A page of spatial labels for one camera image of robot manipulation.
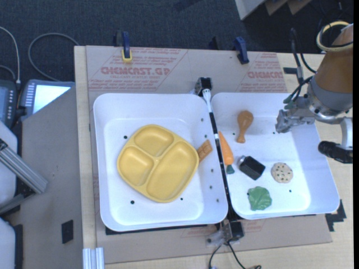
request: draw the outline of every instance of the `toy carrot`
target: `toy carrot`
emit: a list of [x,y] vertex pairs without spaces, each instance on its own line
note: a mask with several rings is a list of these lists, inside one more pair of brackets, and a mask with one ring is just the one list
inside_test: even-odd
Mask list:
[[228,142],[225,140],[222,132],[218,132],[220,147],[222,149],[223,162],[227,166],[226,172],[228,174],[234,173],[234,169],[232,168],[232,164],[234,163],[233,152],[229,147]]

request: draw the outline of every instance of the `small black box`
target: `small black box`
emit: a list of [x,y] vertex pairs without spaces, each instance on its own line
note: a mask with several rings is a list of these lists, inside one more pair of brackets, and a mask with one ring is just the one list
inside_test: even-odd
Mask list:
[[238,163],[238,167],[240,171],[247,174],[253,180],[260,178],[265,169],[263,164],[251,156],[243,156]]

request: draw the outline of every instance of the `blue clamp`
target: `blue clamp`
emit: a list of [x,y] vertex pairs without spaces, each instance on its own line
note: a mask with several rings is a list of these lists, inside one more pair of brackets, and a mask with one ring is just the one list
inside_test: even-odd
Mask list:
[[249,60],[248,60],[248,55],[247,55],[247,46],[246,46],[246,42],[244,41],[244,39],[240,36],[236,37],[235,40],[233,41],[233,43],[234,43],[234,47],[235,47],[236,51],[239,52],[237,57],[240,60],[241,64],[248,64]]
[[122,32],[122,46],[123,46],[123,56],[125,59],[131,58],[130,50],[130,35],[128,32]]
[[[120,31],[116,31],[116,34],[113,36],[113,46],[119,47],[119,34]],[[123,49],[121,51],[122,53],[122,59],[124,62],[130,62],[132,61],[132,51],[130,49],[130,36],[128,32],[122,32],[122,46]]]

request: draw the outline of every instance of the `table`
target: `table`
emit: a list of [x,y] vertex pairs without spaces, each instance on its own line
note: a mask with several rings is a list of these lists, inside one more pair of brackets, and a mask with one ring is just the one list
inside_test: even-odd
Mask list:
[[[306,55],[312,67],[320,64],[322,55]],[[282,67],[295,67],[291,54],[278,53]],[[86,47],[75,47],[77,122],[79,132],[79,159],[81,182],[82,236],[84,248],[96,248],[94,218],[94,192],[91,168],[91,141],[89,135],[88,82],[86,76]],[[288,91],[296,87],[296,79],[284,75]],[[322,140],[341,142],[340,128],[318,124]],[[239,252],[238,258],[245,267],[261,264],[263,268],[353,268],[353,167],[329,160],[329,165],[343,201],[347,218],[336,223],[332,243],[299,247],[272,248]],[[106,268],[207,268],[209,255],[156,259],[106,265]],[[212,265],[218,268],[237,268],[231,253],[218,253]]]

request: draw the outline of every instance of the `cable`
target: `cable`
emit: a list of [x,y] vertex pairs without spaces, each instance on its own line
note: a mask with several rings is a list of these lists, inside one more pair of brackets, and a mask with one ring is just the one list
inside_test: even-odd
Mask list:
[[306,62],[305,58],[304,58],[304,55],[301,51],[301,48],[302,48],[302,45],[300,43],[300,40],[298,38],[298,34],[297,34],[297,31],[294,29],[294,28],[291,28],[291,32],[289,33],[289,37],[291,38],[291,47],[292,47],[292,53],[294,55],[294,58],[296,60],[296,63],[297,63],[297,67],[301,67],[301,64],[300,64],[300,61],[299,61],[299,58],[298,58],[298,55],[297,55],[297,50],[296,50],[296,47],[298,47],[298,50],[300,51],[300,56],[301,56],[301,59],[303,61],[303,64],[306,66],[306,68],[311,71],[312,73],[316,73],[315,70],[313,70],[309,65],[308,63]]
[[326,52],[340,52],[340,51],[344,51],[350,48],[353,48],[353,41],[349,42],[349,43],[345,43],[342,45],[335,45],[335,46],[329,46],[326,47],[323,45],[322,39],[323,39],[323,34],[328,31],[329,29],[332,29],[332,27],[335,26],[349,26],[349,23],[344,22],[344,21],[336,21],[336,22],[332,22],[327,24],[326,26],[324,26],[320,32],[318,33],[317,37],[316,37],[316,44],[317,46]]
[[[215,253],[221,248],[221,246],[225,244],[227,246],[229,246],[229,248],[231,249],[233,255],[234,255],[234,258],[236,259],[237,263],[241,266],[242,269],[246,269],[242,263],[240,262],[240,260],[238,259],[235,251],[233,250],[233,247],[231,246],[231,240],[225,242],[225,243],[222,243],[220,246],[217,247],[217,249],[212,253],[210,259],[209,259],[209,263],[208,263],[208,269],[213,269],[212,265],[211,265],[211,262],[212,262],[212,259],[213,259],[213,256],[215,255]],[[262,266],[261,265],[257,265],[254,269],[261,269]]]
[[313,76],[305,79],[301,84],[299,84],[297,86],[297,88],[293,91],[293,93],[291,93],[286,99],[283,100],[283,103],[287,104],[284,107],[285,109],[290,109],[290,108],[293,107],[294,102],[298,99],[298,97],[299,97],[299,95],[301,93],[302,86],[309,83],[312,78],[313,78]]
[[46,78],[48,78],[48,79],[50,79],[50,80],[53,80],[53,81],[59,81],[58,79],[53,78],[53,77],[49,76],[48,74],[44,73],[43,71],[41,71],[41,70],[35,65],[35,63],[34,63],[32,57],[31,57],[31,49],[32,49],[33,45],[34,45],[38,40],[40,40],[41,38],[47,37],[47,36],[60,36],[60,37],[63,37],[63,38],[66,38],[66,39],[71,40],[71,41],[72,41],[75,45],[77,45],[77,46],[79,46],[80,44],[79,44],[76,40],[74,40],[73,38],[71,38],[70,36],[67,36],[67,35],[61,34],[61,33],[47,33],[47,34],[43,34],[43,35],[38,36],[37,38],[35,38],[35,39],[31,42],[31,44],[30,44],[30,46],[29,46],[29,50],[27,51],[27,54],[28,54],[28,56],[29,56],[29,61],[30,61],[31,65],[34,67],[35,70],[37,70],[37,71],[38,71],[41,75],[43,75],[44,77],[46,77]]
[[213,256],[214,256],[215,253],[221,248],[222,245],[223,245],[223,244],[221,244],[220,246],[218,246],[217,249],[212,253],[211,258],[209,258],[208,269],[212,269],[212,268],[213,268],[212,265],[211,265]]
[[12,69],[10,69],[10,68],[8,68],[8,67],[6,67],[6,66],[3,66],[3,65],[0,65],[0,69],[5,69],[6,71],[8,71],[8,72],[12,75],[12,79],[13,79],[14,81],[16,81],[16,75],[15,75],[15,73],[13,72]]
[[19,56],[19,49],[18,49],[18,47],[17,47],[17,43],[16,43],[16,40],[15,40],[15,38],[14,38],[14,36],[8,31],[8,30],[6,30],[4,27],[1,27],[0,26],[0,29],[1,30],[3,30],[3,31],[5,31],[11,38],[12,38],[12,40],[13,40],[13,43],[15,44],[15,49],[16,49],[16,57],[17,57],[17,79],[16,78],[14,78],[14,80],[16,80],[15,82],[16,82],[16,86],[18,87],[18,89],[21,87],[21,80],[20,80],[20,56]]

